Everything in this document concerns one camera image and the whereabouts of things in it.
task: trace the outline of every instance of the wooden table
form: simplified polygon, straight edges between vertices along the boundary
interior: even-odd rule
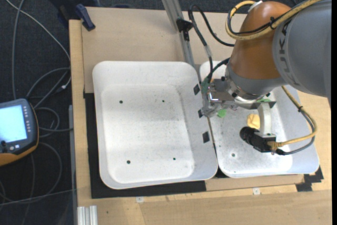
[[[315,147],[324,179],[310,192],[298,192],[304,175],[279,175],[244,179],[210,179],[205,192],[144,197],[92,199],[86,139],[83,92],[93,93],[91,71],[103,60],[182,61],[178,34],[165,11],[87,8],[96,29],[88,32],[80,21],[70,21],[70,50],[78,206],[97,206],[98,224],[332,224],[331,110],[327,99],[299,93],[302,105],[316,119]],[[206,14],[219,38],[232,40],[224,30],[226,14]],[[195,15],[209,41],[214,60],[232,49],[216,43]],[[245,15],[235,16],[238,30]],[[202,44],[190,31],[196,65],[207,58]]]

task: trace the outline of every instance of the white cable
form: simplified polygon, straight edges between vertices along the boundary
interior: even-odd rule
[[[6,0],[13,8],[15,8],[16,10],[18,10],[19,8],[17,6],[15,6],[11,1]],[[30,14],[20,10],[21,13],[23,13],[24,15],[28,16],[30,19],[32,19],[35,23],[37,23],[40,27],[42,27],[42,29],[47,32],[49,34],[50,37],[53,38],[54,41],[57,42],[57,44],[61,47],[61,49],[64,51],[64,53],[66,54],[66,56],[68,57],[69,61],[70,61],[70,56],[67,52],[67,50],[64,48],[64,46],[57,40],[57,38],[48,30],[46,29],[46,27],[41,24],[37,19],[35,19],[33,16],[31,16]]]

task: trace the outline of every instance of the black floor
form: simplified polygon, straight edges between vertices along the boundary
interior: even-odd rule
[[[21,0],[10,0],[18,6]],[[115,4],[127,3],[134,8],[142,9],[164,9],[161,0],[100,0],[102,6],[111,7]],[[192,4],[198,4],[206,12],[227,12],[231,7],[242,0],[179,0],[182,10],[187,10]],[[263,0],[279,1],[289,6],[293,6],[292,0]],[[56,9],[47,0],[26,0],[23,10],[39,20],[48,30],[50,30],[61,44],[68,50],[68,32],[57,19]],[[12,89],[12,42],[15,23],[16,10],[5,0],[0,0],[0,102],[10,101],[14,98]],[[69,67],[70,63],[58,44],[36,23],[25,15],[21,15],[18,21],[15,50],[15,93],[16,97],[25,97],[27,92],[36,80],[43,74],[60,67]],[[34,90],[33,96],[45,95],[51,87],[61,77],[62,72],[55,73],[45,80]],[[66,84],[68,75],[62,83]],[[30,99],[33,104],[38,102],[38,98]],[[72,104],[71,86],[59,94],[53,95],[46,100],[42,106],[55,110],[60,116],[59,129],[67,129],[68,108]],[[39,111],[37,113],[40,126],[49,128],[55,125],[55,116],[49,111]],[[51,194],[56,194],[71,190],[71,166],[70,166],[70,137],[68,132],[55,133],[46,138],[41,138],[44,142],[52,146],[59,153],[62,160],[62,174],[57,186]],[[33,197],[38,197],[48,193],[56,183],[60,165],[57,156],[49,147],[41,144],[33,154],[35,164],[35,179]],[[32,157],[28,156],[16,163],[0,168],[0,193],[6,194],[9,199],[14,201],[24,200],[31,196],[33,186],[33,166]],[[50,217],[67,216],[71,199],[66,197],[65,203],[59,204],[61,209]],[[0,220],[0,224],[16,224],[14,217],[18,218],[18,224],[22,223],[25,217],[25,207],[20,206],[15,211],[8,209],[8,200],[4,200],[6,205],[1,208],[0,214],[7,216],[6,222]],[[27,216],[34,217],[36,208],[33,203],[28,208]]]

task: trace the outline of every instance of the yellow cable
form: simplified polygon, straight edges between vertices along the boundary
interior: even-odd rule
[[[261,30],[261,31],[258,31],[254,34],[251,34],[251,35],[245,35],[245,34],[234,34],[230,28],[229,28],[229,23],[230,23],[230,20],[227,20],[227,23],[225,24],[225,28],[226,28],[226,31],[227,33],[229,34],[230,37],[236,39],[236,40],[252,40],[254,38],[258,38],[258,37],[261,37],[267,33],[269,33],[270,31],[273,31],[277,26],[279,26],[281,23],[283,23],[284,21],[288,20],[290,17],[294,16],[295,14],[297,14],[299,11],[319,2],[319,1],[322,1],[322,0],[307,0],[307,1],[304,1],[302,2],[300,5],[297,5],[295,7],[293,7],[291,10],[289,10],[288,12],[284,13],[283,15],[281,15],[281,17],[279,17],[275,22],[273,22],[269,27]],[[245,5],[252,5],[254,4],[255,1],[251,1],[251,0],[247,0],[247,1],[243,1],[243,2],[240,2],[238,3],[233,9],[231,9],[230,11],[230,19],[234,16],[234,14],[237,12],[237,10],[239,8],[241,8],[242,6],[245,6]]]
[[[315,119],[313,119],[306,111],[305,109],[300,105],[300,103],[297,102],[297,100],[292,96],[292,94],[290,94],[290,92],[285,88],[285,86],[282,86],[282,89],[283,91],[287,94],[287,96],[290,98],[290,100],[295,104],[295,106],[301,110],[301,112],[303,112],[311,121],[314,129],[312,131],[312,133],[310,133],[309,135],[307,136],[303,136],[303,137],[299,137],[299,138],[296,138],[296,139],[292,139],[292,140],[288,140],[288,141],[285,141],[285,142],[268,142],[267,144],[271,147],[272,150],[276,150],[277,148],[280,148],[286,144],[291,144],[291,143],[297,143],[297,142],[301,142],[301,141],[304,141],[304,140],[307,140],[307,139],[310,139],[312,137],[314,137],[317,133],[317,124],[316,124],[316,121]]]

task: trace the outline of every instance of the white tray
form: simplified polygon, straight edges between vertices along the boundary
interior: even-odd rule
[[[225,74],[225,65],[219,67],[213,78],[221,78]],[[210,70],[209,62],[200,67],[200,76],[205,78]],[[287,86],[294,97],[298,98],[297,91]],[[272,133],[276,134],[276,141],[286,141],[308,135],[310,130],[305,118],[286,96],[284,91],[277,87],[268,97],[276,104],[271,109]],[[258,114],[257,110],[238,108],[236,111],[226,110],[226,116],[210,118],[214,143],[220,170],[229,177],[242,178],[262,175],[301,174],[313,173],[319,167],[319,158],[314,145],[291,155],[272,155],[261,153],[244,142],[239,134],[241,128],[247,126],[247,116]],[[306,145],[310,139],[303,142],[285,145],[282,150],[290,151]]]
[[[113,189],[206,180],[217,159],[194,68],[104,61],[93,70],[100,174]]]

